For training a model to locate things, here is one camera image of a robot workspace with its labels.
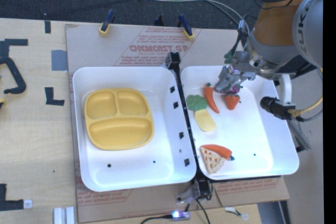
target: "white tray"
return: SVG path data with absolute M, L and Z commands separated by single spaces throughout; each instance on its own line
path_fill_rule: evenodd
M 195 176 L 195 157 L 179 91 L 168 69 L 85 67 L 75 72 L 73 88 L 81 178 L 89 189 L 111 191 L 175 184 Z M 90 92 L 104 88 L 133 88 L 147 98 L 155 130 L 148 144 L 104 151 L 91 143 L 85 125 L 85 99 Z
M 212 86 L 218 81 L 222 66 L 187 67 L 181 72 L 185 98 L 188 95 L 203 96 L 208 82 Z M 277 97 L 273 81 L 257 77 L 244 81 L 240 90 L 241 103 L 229 110 L 223 94 L 214 91 L 219 114 L 207 108 L 216 123 L 212 132 L 202 131 L 188 110 L 201 171 L 210 179 L 227 180 L 253 177 L 269 177 L 294 173 L 299 166 L 298 155 L 285 120 L 276 118 L 260 107 L 265 97 Z M 234 161 L 226 161 L 221 169 L 209 174 L 205 168 L 200 147 L 217 144 L 232 150 Z

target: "toy pizza slice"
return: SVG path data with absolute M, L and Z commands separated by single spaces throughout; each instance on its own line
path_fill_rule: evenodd
M 219 145 L 203 145 L 201 153 L 209 174 L 217 172 L 226 160 L 232 159 L 232 151 Z

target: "orange toy vegetable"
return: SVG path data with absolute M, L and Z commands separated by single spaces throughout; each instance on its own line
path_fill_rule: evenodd
M 204 87 L 203 92 L 204 92 L 204 97 L 206 99 L 206 102 L 208 103 L 208 106 L 210 106 L 210 108 L 216 113 L 219 113 L 219 110 L 214 101 L 214 96 L 213 96 L 214 88 L 211 87 L 210 83 L 207 83 L 207 85 Z
M 229 150 L 226 147 L 219 146 L 219 145 L 214 145 L 214 144 L 209 144 L 209 145 L 203 145 L 202 148 L 204 148 L 206 150 L 216 152 L 218 155 L 220 155 L 221 157 L 223 157 L 226 160 L 231 159 L 232 151 Z
M 236 93 L 227 93 L 224 96 L 224 100 L 226 102 L 227 108 L 233 110 L 235 109 L 237 103 L 239 102 L 240 96 L 237 95 Z

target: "cardboard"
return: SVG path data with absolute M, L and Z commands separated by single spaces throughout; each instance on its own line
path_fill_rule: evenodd
M 81 181 L 77 147 L 76 119 L 72 76 L 86 66 L 159 66 L 168 52 L 180 53 L 183 69 L 187 66 L 222 65 L 224 54 L 236 41 L 236 31 L 193 29 L 194 39 L 188 39 L 181 28 L 112 25 L 109 32 L 99 34 L 98 24 L 67 25 L 66 41 L 70 86 L 72 134 L 76 164 L 78 221 L 92 222 L 138 216 L 166 214 L 184 210 L 176 195 L 186 191 L 190 183 L 155 186 L 96 193 Z M 237 180 L 213 183 L 210 200 L 202 200 L 204 208 L 255 204 L 288 199 L 282 177 Z M 189 210 L 199 209 L 197 203 Z

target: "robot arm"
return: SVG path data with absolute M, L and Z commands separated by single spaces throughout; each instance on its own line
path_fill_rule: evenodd
M 256 75 L 282 83 L 280 100 L 264 98 L 261 107 L 281 119 L 290 119 L 295 106 L 291 101 L 290 77 L 280 68 L 301 55 L 307 62 L 323 68 L 323 0 L 258 0 L 266 1 L 248 34 L 243 51 L 231 50 L 225 63 L 217 92 L 232 91 L 244 80 Z M 238 31 L 244 31 L 240 25 Z

